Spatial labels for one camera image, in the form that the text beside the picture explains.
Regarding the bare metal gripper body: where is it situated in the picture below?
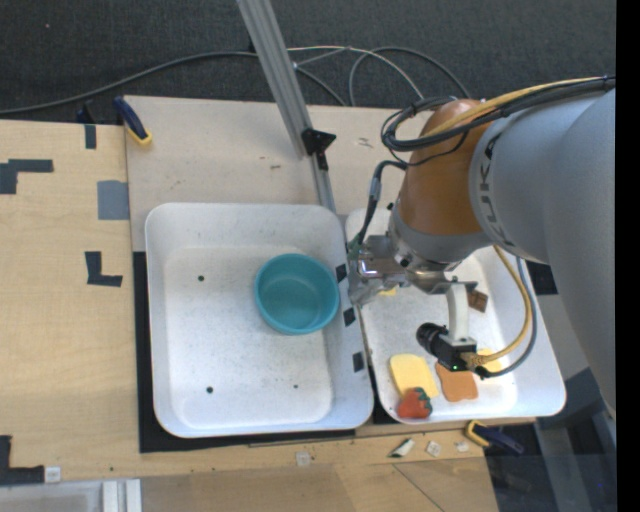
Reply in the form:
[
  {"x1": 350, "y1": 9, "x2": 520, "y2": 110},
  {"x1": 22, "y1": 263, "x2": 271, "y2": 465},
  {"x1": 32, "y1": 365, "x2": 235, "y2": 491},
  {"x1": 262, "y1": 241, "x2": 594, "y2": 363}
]
[{"x1": 355, "y1": 233, "x2": 457, "y2": 294}]

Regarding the blue bowl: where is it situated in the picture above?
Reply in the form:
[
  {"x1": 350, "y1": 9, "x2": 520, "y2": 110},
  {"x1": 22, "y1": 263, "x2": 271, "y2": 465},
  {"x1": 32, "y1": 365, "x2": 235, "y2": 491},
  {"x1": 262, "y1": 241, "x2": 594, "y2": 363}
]
[{"x1": 253, "y1": 252, "x2": 342, "y2": 337}]

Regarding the yellow bread slice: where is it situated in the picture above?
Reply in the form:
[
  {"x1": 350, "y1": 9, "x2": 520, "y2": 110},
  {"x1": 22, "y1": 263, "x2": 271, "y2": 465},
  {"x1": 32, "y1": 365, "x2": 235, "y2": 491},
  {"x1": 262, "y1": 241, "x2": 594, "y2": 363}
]
[{"x1": 388, "y1": 352, "x2": 442, "y2": 401}]

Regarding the red strawberry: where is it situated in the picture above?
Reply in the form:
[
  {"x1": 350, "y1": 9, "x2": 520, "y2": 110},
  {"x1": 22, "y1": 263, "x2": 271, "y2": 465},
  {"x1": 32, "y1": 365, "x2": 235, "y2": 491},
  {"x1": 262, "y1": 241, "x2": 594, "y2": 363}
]
[{"x1": 396, "y1": 385, "x2": 434, "y2": 421}]

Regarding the brown toast slice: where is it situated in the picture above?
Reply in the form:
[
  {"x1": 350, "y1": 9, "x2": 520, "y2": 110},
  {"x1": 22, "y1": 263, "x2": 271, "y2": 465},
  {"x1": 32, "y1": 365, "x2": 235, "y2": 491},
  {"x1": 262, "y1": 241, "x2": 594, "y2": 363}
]
[{"x1": 433, "y1": 360, "x2": 481, "y2": 404}]

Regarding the small yellow toy food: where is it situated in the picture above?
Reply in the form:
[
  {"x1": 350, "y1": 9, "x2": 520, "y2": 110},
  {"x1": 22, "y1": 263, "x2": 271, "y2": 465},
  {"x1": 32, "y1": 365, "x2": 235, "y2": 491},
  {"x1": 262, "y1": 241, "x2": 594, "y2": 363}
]
[{"x1": 476, "y1": 347, "x2": 504, "y2": 374}]

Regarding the white plastic tray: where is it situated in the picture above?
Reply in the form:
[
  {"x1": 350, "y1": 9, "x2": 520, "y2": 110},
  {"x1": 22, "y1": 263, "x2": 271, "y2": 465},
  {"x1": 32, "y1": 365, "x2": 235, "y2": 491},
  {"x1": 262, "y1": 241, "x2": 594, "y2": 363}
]
[
  {"x1": 344, "y1": 206, "x2": 568, "y2": 426},
  {"x1": 144, "y1": 201, "x2": 376, "y2": 440}
]

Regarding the pale wood board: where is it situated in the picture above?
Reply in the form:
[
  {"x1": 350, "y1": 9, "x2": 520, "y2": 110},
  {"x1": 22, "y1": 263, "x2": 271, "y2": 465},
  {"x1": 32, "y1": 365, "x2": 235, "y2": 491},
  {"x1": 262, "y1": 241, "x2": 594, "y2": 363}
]
[{"x1": 122, "y1": 94, "x2": 539, "y2": 452}]

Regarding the black cylinder on white bracket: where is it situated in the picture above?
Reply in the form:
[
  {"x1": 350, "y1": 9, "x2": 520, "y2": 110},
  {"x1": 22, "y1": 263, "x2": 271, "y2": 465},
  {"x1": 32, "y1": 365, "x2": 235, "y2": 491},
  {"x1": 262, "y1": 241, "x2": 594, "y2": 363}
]
[{"x1": 415, "y1": 280, "x2": 480, "y2": 374}]

